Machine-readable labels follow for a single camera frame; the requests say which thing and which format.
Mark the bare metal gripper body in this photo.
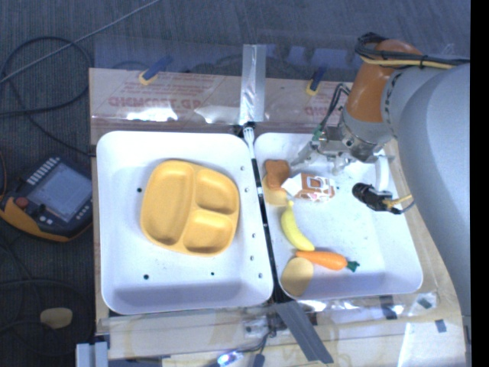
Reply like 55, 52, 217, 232
313, 125, 385, 164

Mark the brown toy bread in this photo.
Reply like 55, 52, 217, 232
264, 159, 291, 191

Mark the white and orange carton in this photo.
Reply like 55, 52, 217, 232
281, 171, 338, 204

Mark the pale yellow round biscuit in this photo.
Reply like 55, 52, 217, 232
262, 184, 289, 207

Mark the yellow banana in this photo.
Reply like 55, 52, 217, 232
280, 200, 316, 252

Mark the white plastic tray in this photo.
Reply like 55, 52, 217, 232
253, 132, 424, 301
95, 130, 275, 316

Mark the orange carrot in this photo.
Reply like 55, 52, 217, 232
295, 249, 361, 273

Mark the tan oval biscuit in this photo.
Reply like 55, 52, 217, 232
280, 257, 315, 298

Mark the yellow divided plate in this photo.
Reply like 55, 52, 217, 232
139, 159, 241, 258

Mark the brown cardboard board red print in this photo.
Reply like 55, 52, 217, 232
88, 67, 463, 367

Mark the pale yellow oval object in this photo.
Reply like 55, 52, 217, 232
40, 307, 73, 330

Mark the black cylinder on white bracket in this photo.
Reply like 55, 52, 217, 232
351, 154, 394, 213

